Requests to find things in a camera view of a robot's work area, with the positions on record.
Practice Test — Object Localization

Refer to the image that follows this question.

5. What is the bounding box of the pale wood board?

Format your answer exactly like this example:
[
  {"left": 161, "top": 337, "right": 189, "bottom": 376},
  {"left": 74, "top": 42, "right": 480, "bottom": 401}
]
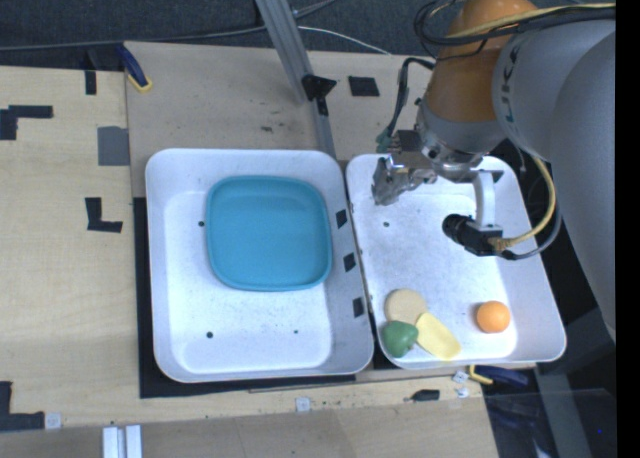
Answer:
[{"left": 122, "top": 39, "right": 539, "bottom": 395}]

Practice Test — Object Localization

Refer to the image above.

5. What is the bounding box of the green toy pepper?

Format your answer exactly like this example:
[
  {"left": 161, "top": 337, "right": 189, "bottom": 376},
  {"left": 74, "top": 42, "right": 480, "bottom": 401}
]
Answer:
[{"left": 381, "top": 320, "right": 420, "bottom": 360}]

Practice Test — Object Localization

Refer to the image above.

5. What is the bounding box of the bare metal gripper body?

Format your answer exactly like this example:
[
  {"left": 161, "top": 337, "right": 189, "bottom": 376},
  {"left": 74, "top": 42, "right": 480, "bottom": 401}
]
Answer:
[{"left": 389, "top": 129, "right": 485, "bottom": 183}]

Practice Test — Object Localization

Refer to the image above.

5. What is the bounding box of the white plastic tray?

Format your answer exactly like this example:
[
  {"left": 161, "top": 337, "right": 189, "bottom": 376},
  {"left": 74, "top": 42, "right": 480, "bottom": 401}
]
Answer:
[
  {"left": 344, "top": 152, "right": 568, "bottom": 371},
  {"left": 144, "top": 147, "right": 376, "bottom": 384}
]

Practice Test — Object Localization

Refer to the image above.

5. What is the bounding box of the beige round biscuit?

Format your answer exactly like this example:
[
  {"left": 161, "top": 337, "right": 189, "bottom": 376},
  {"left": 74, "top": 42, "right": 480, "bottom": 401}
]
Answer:
[{"left": 383, "top": 288, "right": 430, "bottom": 326}]

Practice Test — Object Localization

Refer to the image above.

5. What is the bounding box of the blue plate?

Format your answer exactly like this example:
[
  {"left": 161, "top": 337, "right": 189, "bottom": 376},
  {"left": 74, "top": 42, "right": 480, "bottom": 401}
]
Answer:
[{"left": 204, "top": 174, "right": 334, "bottom": 293}]

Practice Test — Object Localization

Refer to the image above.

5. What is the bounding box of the orange ball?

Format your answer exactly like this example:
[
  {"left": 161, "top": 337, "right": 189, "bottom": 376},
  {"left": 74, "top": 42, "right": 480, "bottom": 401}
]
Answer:
[{"left": 475, "top": 300, "right": 512, "bottom": 335}]

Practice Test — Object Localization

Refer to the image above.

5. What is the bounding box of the yellow banana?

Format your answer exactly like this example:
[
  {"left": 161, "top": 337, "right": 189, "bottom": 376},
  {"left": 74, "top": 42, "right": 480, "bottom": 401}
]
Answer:
[{"left": 415, "top": 312, "right": 463, "bottom": 362}]

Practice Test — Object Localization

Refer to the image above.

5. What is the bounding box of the black cylinder on white bracket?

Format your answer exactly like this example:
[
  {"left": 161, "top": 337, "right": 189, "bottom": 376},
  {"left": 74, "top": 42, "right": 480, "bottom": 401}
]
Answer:
[{"left": 441, "top": 170, "right": 505, "bottom": 258}]

